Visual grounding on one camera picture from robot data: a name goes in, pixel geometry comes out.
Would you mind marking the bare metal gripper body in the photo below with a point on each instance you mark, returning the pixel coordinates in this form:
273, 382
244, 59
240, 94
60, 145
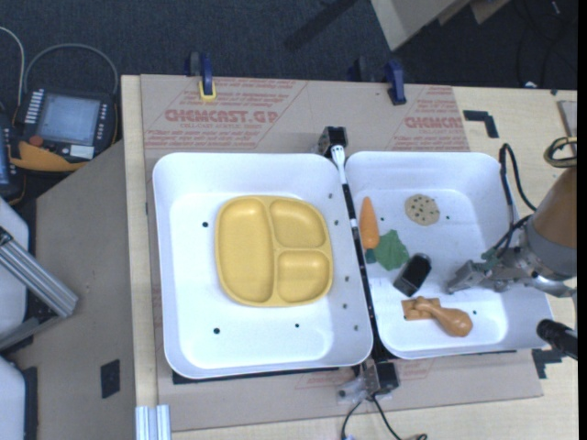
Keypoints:
518, 271

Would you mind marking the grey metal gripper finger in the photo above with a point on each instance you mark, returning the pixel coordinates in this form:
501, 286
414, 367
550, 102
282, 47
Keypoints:
461, 283
474, 269

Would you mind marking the white plastic tray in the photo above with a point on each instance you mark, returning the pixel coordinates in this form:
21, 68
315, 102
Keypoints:
192, 255
458, 245

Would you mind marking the brown chicken drumstick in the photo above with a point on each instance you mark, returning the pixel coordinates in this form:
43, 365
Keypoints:
451, 320

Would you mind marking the black carton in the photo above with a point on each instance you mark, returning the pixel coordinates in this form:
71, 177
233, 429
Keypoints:
413, 275

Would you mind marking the green broccoli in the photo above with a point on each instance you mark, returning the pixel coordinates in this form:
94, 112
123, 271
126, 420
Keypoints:
390, 250

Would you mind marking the tan chocolate chip biscuit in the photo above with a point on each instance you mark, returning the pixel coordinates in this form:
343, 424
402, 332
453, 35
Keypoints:
422, 210

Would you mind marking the orange carrot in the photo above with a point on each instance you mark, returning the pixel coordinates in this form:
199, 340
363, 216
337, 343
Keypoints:
368, 223

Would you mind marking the thin black and white rod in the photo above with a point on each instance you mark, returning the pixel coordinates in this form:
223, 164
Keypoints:
354, 227

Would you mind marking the yellow divided plate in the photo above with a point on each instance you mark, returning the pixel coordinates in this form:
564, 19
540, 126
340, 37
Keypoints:
266, 250

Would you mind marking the brown cardboard board red print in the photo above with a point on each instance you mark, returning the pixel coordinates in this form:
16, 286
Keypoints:
257, 117

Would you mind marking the black cylinder on white bracket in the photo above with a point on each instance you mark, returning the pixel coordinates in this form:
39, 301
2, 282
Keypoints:
557, 335

